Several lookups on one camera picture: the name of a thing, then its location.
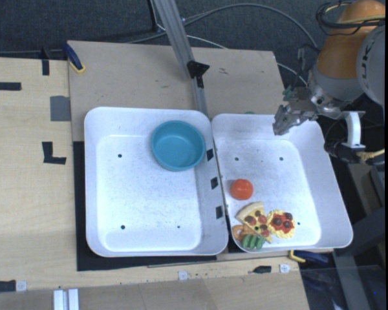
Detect green pea pods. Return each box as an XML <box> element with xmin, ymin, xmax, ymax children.
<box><xmin>241</xmin><ymin>234</ymin><xmax>266</xmax><ymax>251</ymax></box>

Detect orange pretzel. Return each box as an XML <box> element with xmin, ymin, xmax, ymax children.
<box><xmin>231</xmin><ymin>224</ymin><xmax>247</xmax><ymax>242</ymax></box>

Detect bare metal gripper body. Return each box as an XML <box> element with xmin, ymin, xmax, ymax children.
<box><xmin>283</xmin><ymin>87</ymin><xmax>343</xmax><ymax>123</ymax></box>

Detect pale wood board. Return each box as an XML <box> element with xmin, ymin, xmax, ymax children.
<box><xmin>67</xmin><ymin>39</ymin><xmax>301</xmax><ymax>273</ymax></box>

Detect small round pizza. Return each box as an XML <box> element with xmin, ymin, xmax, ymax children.
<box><xmin>265</xmin><ymin>209</ymin><xmax>296</xmax><ymax>240</ymax></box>

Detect pizza slice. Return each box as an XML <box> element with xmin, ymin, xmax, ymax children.
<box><xmin>234</xmin><ymin>200</ymin><xmax>274</xmax><ymax>244</ymax></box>

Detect red tomato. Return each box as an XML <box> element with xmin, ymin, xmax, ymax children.
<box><xmin>230</xmin><ymin>178</ymin><xmax>254</xmax><ymax>202</ymax></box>

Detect white plastic tray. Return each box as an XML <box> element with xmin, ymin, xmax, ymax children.
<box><xmin>83</xmin><ymin>106</ymin><xmax>230</xmax><ymax>258</ymax></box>
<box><xmin>210</xmin><ymin>113</ymin><xmax>354</xmax><ymax>254</ymax></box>

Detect blue bowl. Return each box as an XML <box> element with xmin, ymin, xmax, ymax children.
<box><xmin>150</xmin><ymin>119</ymin><xmax>207</xmax><ymax>173</ymax></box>

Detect black cylinder on white bracket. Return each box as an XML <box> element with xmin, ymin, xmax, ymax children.
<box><xmin>323</xmin><ymin>110</ymin><xmax>367</xmax><ymax>165</ymax></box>

